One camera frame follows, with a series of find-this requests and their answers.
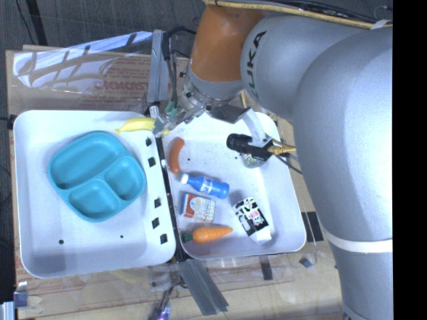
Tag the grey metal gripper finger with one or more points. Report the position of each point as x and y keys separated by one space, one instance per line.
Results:
x=159 y=124

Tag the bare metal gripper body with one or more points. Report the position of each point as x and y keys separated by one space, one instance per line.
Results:
x=191 y=102

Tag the yellow banana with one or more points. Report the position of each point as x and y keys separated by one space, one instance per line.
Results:
x=138 y=124

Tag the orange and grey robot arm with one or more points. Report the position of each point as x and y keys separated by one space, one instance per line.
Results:
x=333 y=112

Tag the orange sausage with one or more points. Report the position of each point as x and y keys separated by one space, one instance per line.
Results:
x=175 y=155

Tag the blue bottle white cap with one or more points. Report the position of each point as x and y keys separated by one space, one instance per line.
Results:
x=210 y=187

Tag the blue divided plate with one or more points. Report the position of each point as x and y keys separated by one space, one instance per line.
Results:
x=93 y=178

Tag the orange and white carton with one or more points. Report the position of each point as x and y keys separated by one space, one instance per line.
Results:
x=198 y=208

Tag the orange carrot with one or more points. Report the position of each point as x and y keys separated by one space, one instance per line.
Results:
x=210 y=234

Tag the black and white cow carton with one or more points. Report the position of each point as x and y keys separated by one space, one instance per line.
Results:
x=251 y=218

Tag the white plastic tray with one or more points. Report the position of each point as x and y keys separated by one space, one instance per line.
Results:
x=283 y=218
x=50 y=245

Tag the brown cardboard board red print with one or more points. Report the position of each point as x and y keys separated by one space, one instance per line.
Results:
x=83 y=292

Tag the black cylinder on white bracket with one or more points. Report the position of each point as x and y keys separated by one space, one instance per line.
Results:
x=248 y=147

